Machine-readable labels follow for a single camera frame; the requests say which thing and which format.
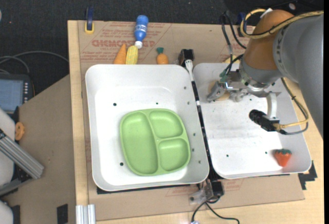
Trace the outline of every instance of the blue bottle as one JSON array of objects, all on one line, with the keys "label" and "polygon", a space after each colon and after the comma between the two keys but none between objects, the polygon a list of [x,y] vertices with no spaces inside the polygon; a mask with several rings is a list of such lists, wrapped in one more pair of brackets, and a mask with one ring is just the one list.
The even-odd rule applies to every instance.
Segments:
[{"label": "blue bottle", "polygon": [[136,26],[134,31],[134,35],[136,39],[135,46],[139,49],[143,46],[142,41],[146,37],[146,32],[148,30],[148,23],[149,23],[149,19],[145,15],[139,15],[136,19]]}]

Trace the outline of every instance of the corn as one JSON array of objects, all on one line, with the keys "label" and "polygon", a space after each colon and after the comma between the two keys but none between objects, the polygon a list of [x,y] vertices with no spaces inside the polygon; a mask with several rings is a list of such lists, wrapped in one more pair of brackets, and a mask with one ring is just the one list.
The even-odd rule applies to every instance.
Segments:
[{"label": "corn", "polygon": [[126,64],[136,64],[138,60],[138,48],[136,46],[130,46],[125,58]]}]

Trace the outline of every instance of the wooden table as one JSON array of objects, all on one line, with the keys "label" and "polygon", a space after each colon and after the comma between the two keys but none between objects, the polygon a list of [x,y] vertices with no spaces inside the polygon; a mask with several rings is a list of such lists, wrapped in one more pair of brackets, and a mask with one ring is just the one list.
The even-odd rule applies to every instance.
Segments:
[{"label": "wooden table", "polygon": [[[81,65],[79,49],[78,22],[68,21],[68,45],[70,61],[70,82],[72,101],[72,126],[74,139],[75,162],[75,186],[76,204],[86,206],[89,204],[87,188],[86,150],[84,139],[83,102],[81,99]],[[298,86],[291,83],[297,97],[303,102]],[[245,206],[238,208],[226,208],[217,212],[226,217],[235,217],[240,223],[264,224],[264,223],[324,223],[324,187],[323,187],[323,140],[311,120],[309,129],[304,133],[308,149],[317,172],[314,182],[307,182],[307,190],[304,191],[305,200],[261,204],[257,206]],[[97,223],[190,223],[193,212],[155,215],[126,219],[98,221]],[[200,223],[234,223],[234,221],[219,220],[209,210],[200,210],[196,219]]]}]

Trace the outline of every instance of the orange ring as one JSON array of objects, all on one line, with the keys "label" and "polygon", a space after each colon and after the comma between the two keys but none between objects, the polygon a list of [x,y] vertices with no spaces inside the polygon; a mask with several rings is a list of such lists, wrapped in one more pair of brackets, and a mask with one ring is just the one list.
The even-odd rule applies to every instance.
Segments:
[{"label": "orange ring", "polygon": [[21,122],[15,125],[15,140],[20,141],[25,133],[25,127]]}]

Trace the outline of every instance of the green plate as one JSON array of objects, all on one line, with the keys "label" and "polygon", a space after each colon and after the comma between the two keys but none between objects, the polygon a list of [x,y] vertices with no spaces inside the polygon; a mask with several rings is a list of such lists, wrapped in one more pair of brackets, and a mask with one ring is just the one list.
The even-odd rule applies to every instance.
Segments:
[{"label": "green plate", "polygon": [[181,118],[168,109],[145,109],[126,114],[120,140],[128,167],[137,175],[155,176],[185,167],[191,158]]}]

